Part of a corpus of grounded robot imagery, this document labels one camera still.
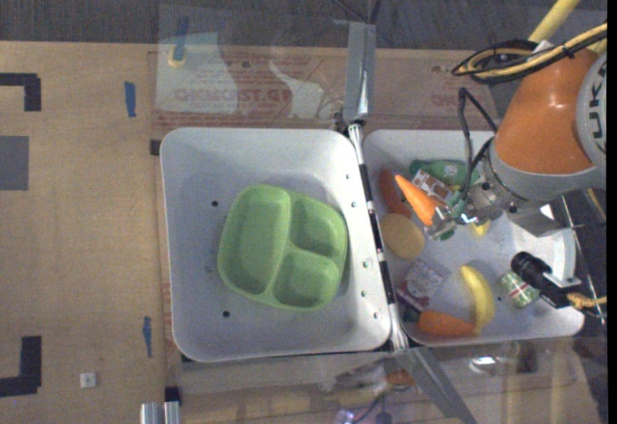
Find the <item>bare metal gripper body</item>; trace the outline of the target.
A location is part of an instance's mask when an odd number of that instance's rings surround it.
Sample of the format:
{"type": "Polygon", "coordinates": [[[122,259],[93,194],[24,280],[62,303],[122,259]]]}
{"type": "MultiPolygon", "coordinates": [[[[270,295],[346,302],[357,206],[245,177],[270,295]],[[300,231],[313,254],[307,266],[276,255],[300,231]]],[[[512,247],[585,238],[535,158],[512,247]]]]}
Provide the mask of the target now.
{"type": "Polygon", "coordinates": [[[479,224],[500,218],[512,204],[511,190],[501,183],[481,180],[478,183],[461,186],[457,204],[461,211],[455,218],[458,225],[479,224]]]}

